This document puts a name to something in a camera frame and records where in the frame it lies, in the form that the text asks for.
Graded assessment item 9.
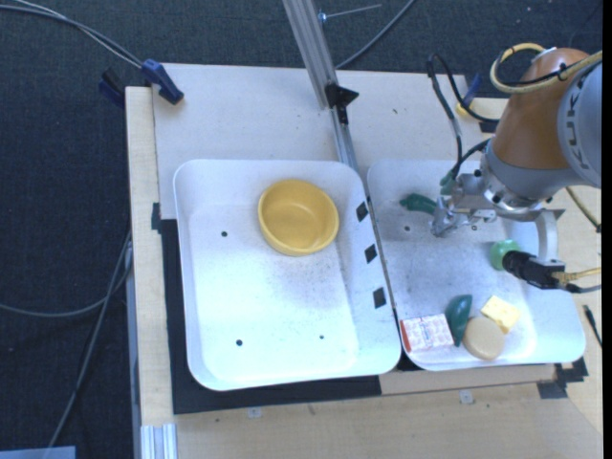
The beige round biscuit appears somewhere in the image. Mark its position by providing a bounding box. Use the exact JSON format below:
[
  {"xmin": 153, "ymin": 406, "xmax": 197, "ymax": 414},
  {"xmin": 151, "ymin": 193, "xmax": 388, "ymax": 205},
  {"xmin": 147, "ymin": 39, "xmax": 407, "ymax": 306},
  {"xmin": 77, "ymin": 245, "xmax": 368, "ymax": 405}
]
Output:
[{"xmin": 461, "ymin": 316, "xmax": 507, "ymax": 362}]

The orange and white carton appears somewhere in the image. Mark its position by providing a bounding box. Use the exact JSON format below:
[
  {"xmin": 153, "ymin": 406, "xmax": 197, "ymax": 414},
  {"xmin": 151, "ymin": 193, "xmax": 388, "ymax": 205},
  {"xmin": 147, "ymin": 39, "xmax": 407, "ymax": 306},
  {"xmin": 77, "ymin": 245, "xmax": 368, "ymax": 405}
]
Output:
[{"xmin": 399, "ymin": 313, "xmax": 455, "ymax": 354}]

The dark green toy wedge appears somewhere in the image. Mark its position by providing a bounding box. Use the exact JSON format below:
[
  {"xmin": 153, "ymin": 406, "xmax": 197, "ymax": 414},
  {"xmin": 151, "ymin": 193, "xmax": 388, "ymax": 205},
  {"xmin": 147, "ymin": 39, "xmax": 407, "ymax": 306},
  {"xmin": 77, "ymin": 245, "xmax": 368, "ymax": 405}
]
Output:
[{"xmin": 445, "ymin": 294, "xmax": 474, "ymax": 349}]

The light green round toy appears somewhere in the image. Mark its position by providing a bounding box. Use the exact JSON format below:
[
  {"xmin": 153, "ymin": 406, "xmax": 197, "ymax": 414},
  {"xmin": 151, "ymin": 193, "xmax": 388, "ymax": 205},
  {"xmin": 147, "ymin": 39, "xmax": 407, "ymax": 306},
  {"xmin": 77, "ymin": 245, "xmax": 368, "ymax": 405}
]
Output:
[{"xmin": 488, "ymin": 238, "xmax": 523, "ymax": 272}]

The white plastic tray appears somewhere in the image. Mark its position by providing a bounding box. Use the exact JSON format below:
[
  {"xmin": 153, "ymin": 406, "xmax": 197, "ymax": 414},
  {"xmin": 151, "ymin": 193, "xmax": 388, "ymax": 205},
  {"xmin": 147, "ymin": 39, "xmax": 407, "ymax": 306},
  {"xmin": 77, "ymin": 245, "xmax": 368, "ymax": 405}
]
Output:
[
  {"xmin": 172, "ymin": 159, "xmax": 403, "ymax": 393},
  {"xmin": 365, "ymin": 158, "xmax": 587, "ymax": 373}
]

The yellow cheese wedge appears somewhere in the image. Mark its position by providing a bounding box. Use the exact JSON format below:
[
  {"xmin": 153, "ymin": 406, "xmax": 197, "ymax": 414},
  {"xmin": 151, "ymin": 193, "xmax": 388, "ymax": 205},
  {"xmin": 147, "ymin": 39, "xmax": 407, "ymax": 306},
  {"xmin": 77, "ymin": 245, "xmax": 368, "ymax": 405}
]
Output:
[{"xmin": 479, "ymin": 295, "xmax": 523, "ymax": 336}]

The green toy pepper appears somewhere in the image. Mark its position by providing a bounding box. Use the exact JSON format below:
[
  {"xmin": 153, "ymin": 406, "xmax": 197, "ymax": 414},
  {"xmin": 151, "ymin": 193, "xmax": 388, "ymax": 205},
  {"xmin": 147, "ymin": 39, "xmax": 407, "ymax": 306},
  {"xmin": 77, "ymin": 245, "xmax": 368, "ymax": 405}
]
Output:
[{"xmin": 399, "ymin": 193, "xmax": 439, "ymax": 214}]

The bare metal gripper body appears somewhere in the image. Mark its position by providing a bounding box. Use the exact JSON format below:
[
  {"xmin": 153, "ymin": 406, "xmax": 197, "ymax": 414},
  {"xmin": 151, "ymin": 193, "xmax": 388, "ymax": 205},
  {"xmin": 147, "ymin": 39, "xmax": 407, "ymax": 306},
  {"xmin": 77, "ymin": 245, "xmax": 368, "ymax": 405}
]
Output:
[{"xmin": 442, "ymin": 170, "xmax": 543, "ymax": 225}]

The yellow bowl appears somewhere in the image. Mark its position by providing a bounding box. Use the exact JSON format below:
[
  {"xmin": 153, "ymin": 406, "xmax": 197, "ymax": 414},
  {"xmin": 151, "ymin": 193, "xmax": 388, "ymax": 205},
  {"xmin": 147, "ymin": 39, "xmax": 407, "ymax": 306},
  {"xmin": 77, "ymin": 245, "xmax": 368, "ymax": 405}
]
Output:
[{"xmin": 257, "ymin": 178, "xmax": 341, "ymax": 258}]

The black cylinder on white bracket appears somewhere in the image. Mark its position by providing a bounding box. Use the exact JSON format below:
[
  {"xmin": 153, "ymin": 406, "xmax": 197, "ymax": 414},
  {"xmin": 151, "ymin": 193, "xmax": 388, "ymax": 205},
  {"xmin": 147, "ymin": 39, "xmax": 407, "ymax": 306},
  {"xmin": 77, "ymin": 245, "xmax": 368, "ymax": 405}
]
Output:
[{"xmin": 500, "ymin": 207, "xmax": 567, "ymax": 290}]

